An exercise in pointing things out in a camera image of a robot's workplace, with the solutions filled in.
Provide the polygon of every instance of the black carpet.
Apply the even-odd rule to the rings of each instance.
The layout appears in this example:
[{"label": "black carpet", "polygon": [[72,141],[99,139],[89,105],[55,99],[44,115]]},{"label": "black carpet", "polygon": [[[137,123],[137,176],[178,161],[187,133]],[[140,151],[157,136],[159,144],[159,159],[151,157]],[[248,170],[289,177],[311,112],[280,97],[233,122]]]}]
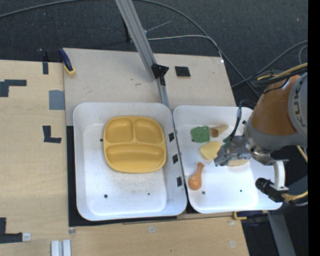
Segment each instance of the black carpet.
[{"label": "black carpet", "polygon": [[[136,51],[125,42],[122,17],[113,0],[82,0],[55,4],[1,17],[15,10],[53,0],[0,1],[0,59],[42,61],[45,52],[59,60],[58,49],[80,48]],[[148,38],[204,35],[180,13],[155,3],[133,1]],[[195,21],[224,53],[229,82],[235,85],[268,65],[290,47],[308,40],[307,0],[157,0]],[[188,37],[150,41],[154,53],[219,56],[206,38]],[[308,43],[301,43],[269,68],[287,70],[308,61]],[[238,104],[258,97],[246,83],[232,88]],[[294,146],[274,154],[287,158],[286,185],[308,174],[307,164]],[[297,256],[309,255],[308,206],[285,214]],[[243,225],[251,256],[278,255],[268,221]]]}]

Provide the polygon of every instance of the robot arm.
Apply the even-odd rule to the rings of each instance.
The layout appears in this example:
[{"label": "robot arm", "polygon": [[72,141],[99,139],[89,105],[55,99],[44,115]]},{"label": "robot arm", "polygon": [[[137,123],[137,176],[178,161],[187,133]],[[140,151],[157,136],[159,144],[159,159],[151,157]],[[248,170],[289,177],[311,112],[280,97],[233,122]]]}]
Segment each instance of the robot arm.
[{"label": "robot arm", "polygon": [[286,77],[267,86],[243,135],[235,135],[241,120],[240,104],[235,129],[214,159],[216,166],[251,157],[263,165],[273,165],[275,183],[259,178],[255,185],[276,202],[284,200],[281,194],[288,188],[283,184],[284,169],[279,169],[279,161],[271,158],[270,153],[289,145],[308,147],[308,73]]}]

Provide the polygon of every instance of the yellow cable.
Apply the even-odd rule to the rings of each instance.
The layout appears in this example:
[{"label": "yellow cable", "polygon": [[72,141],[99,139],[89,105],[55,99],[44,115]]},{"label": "yellow cable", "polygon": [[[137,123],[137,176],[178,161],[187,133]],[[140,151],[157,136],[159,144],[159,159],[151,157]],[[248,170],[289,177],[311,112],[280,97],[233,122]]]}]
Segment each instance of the yellow cable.
[{"label": "yellow cable", "polygon": [[292,67],[292,68],[290,68],[290,69],[288,69],[288,70],[286,70],[286,71],[284,71],[284,72],[282,72],[280,74],[277,74],[274,78],[278,78],[278,77],[287,75],[289,73],[292,73],[294,71],[301,70],[301,69],[304,69],[304,68],[307,68],[307,67],[308,67],[308,62],[302,63],[302,64],[300,64],[298,66],[295,66],[295,67]]},{"label": "yellow cable", "polygon": [[297,149],[299,150],[300,154],[303,156],[304,160],[308,163],[308,157],[306,156],[305,152],[303,151],[303,149],[301,148],[301,146],[296,146]]},{"label": "yellow cable", "polygon": [[261,79],[269,78],[269,77],[274,77],[274,76],[275,76],[274,74],[267,74],[267,75],[258,77],[256,80],[259,81],[259,80],[261,80]]},{"label": "yellow cable", "polygon": [[[304,160],[308,163],[308,157],[306,156],[301,146],[297,145],[296,147],[299,150],[300,154],[303,156]],[[281,196],[284,198],[285,201],[292,201],[292,200],[303,198],[307,195],[308,195],[308,190],[302,194],[293,195],[293,194],[284,193]]]},{"label": "yellow cable", "polygon": [[234,220],[241,220],[241,221],[245,221],[247,219],[246,216],[239,217],[236,211],[233,212],[232,217]]}]

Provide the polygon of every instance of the wooden board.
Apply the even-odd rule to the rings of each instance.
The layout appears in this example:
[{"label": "wooden board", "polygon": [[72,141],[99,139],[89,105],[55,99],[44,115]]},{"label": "wooden board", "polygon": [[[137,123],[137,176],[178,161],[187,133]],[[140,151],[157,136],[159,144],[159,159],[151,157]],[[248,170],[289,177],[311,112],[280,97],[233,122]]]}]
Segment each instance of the wooden board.
[{"label": "wooden board", "polygon": [[[137,52],[65,48],[75,74],[64,73],[66,124],[84,102],[161,102],[157,80],[151,80]],[[154,55],[165,74],[170,109],[180,105],[236,106],[225,65],[219,57]],[[177,76],[188,67],[190,77]]]},{"label": "wooden board", "polygon": [[[49,109],[49,91],[64,90],[63,67],[48,67],[44,75],[41,62],[0,61],[0,81],[27,80],[0,97],[0,217],[7,234],[31,233],[29,242],[0,244],[0,255],[50,255],[50,242],[65,239],[76,256],[249,255],[241,222],[229,216],[75,227],[70,235],[65,111]],[[61,143],[44,142],[43,126]]]}]

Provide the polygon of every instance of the black cable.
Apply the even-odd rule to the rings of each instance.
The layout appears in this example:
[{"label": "black cable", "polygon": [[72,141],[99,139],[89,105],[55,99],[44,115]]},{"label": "black cable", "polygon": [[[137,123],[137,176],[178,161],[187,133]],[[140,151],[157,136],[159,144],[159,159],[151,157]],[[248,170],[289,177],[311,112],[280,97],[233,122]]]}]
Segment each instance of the black cable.
[{"label": "black cable", "polygon": [[[281,53],[278,57],[276,57],[273,61],[269,62],[269,64],[267,64],[265,67],[263,67],[263,68],[262,68],[260,71],[258,71],[256,74],[259,74],[259,73],[263,72],[264,70],[266,70],[268,67],[270,67],[273,63],[275,63],[275,62],[276,62],[277,60],[279,60],[283,55],[285,55],[286,53],[288,53],[288,52],[291,51],[292,49],[294,49],[294,48],[296,48],[296,47],[298,47],[298,46],[300,46],[300,45],[306,44],[306,43],[308,43],[308,40],[301,41],[301,42],[299,42],[299,43],[291,46],[290,48],[288,48],[287,50],[285,50],[283,53]],[[234,87],[237,87],[237,86],[243,84],[244,82],[252,79],[254,76],[256,76],[256,75],[252,75],[252,76],[250,76],[250,77],[248,77],[248,78],[246,78],[246,79],[244,79],[244,80],[242,80],[242,81],[240,81],[240,82],[237,82],[237,83],[231,85],[231,88],[234,88]]]},{"label": "black cable", "polygon": [[154,4],[154,5],[158,5],[158,6],[162,6],[162,7],[165,7],[167,9],[170,9],[170,10],[182,15],[183,17],[185,17],[187,20],[189,20],[191,23],[193,23],[202,33],[204,33],[207,37],[210,37],[209,34],[206,31],[204,31],[204,29],[202,27],[200,27],[192,18],[190,18],[189,16],[187,16],[183,12],[181,12],[181,11],[179,11],[179,10],[169,6],[169,5],[166,5],[166,4],[163,4],[163,3],[159,3],[159,2],[155,2],[155,1],[150,1],[150,0],[134,0],[134,1]]},{"label": "black cable", "polygon": [[299,64],[302,64],[302,61],[301,61],[301,54],[303,52],[304,49],[308,48],[308,45],[302,47],[298,53],[298,60],[299,60]]},{"label": "black cable", "polygon": [[285,82],[283,83],[283,85],[281,85],[281,86],[279,86],[279,87],[276,87],[276,88],[272,88],[272,89],[270,89],[270,90],[266,90],[266,91],[262,92],[262,94],[267,94],[267,93],[269,93],[269,92],[271,92],[271,91],[278,90],[278,89],[284,87],[284,86],[287,84],[288,81],[289,81],[289,78],[287,78],[287,79],[285,80]]},{"label": "black cable", "polygon": [[290,200],[288,202],[289,205],[295,206],[295,207],[302,207],[308,205],[308,196],[304,196],[302,198],[299,198],[297,200]]},{"label": "black cable", "polygon": [[268,86],[268,85],[271,85],[271,84],[274,84],[274,83],[277,83],[277,82],[280,82],[284,79],[287,79],[287,78],[290,78],[290,77],[293,77],[295,75],[299,75],[303,72],[306,72],[308,70],[308,68],[304,67],[302,69],[299,69],[299,70],[296,70],[294,72],[291,72],[289,74],[285,74],[285,75],[281,75],[281,76],[277,76],[275,78],[270,78],[270,79],[261,79],[261,80],[258,80],[259,77],[254,77],[252,80],[251,80],[251,84],[255,87],[259,87],[259,86]]},{"label": "black cable", "polygon": [[264,71],[262,73],[257,73],[255,76],[252,77],[252,79],[250,80],[250,83],[254,87],[262,87],[264,85],[257,85],[254,82],[260,81],[260,80],[267,81],[267,80],[271,79],[272,77],[281,74],[282,72],[283,72],[283,70],[273,70],[271,68],[268,71]]},{"label": "black cable", "polygon": [[53,6],[53,5],[59,5],[59,4],[66,4],[66,3],[78,2],[78,1],[86,1],[86,0],[62,0],[62,1],[56,1],[56,2],[43,3],[43,4],[39,4],[39,5],[23,8],[23,9],[20,9],[20,10],[14,10],[12,12],[8,12],[8,13],[5,13],[5,14],[1,14],[0,18],[4,18],[4,17],[10,16],[10,15],[14,15],[14,14],[19,14],[19,13],[22,13],[22,12],[30,11],[30,10],[41,8],[41,7]]},{"label": "black cable", "polygon": [[227,137],[228,140],[231,142],[233,140],[233,138],[235,137],[235,134],[236,134],[236,131],[238,129],[238,126],[239,126],[239,123],[240,123],[240,120],[241,120],[241,115],[242,115],[242,110],[241,108],[243,107],[243,104],[247,104],[249,105],[250,107],[252,107],[253,109],[255,108],[256,104],[251,101],[251,100],[248,100],[248,99],[243,99],[240,101],[239,103],[239,109],[238,109],[238,112],[237,112],[237,115],[236,115],[236,122],[235,122],[235,125],[234,125],[234,129],[233,131],[230,133],[230,135]]}]

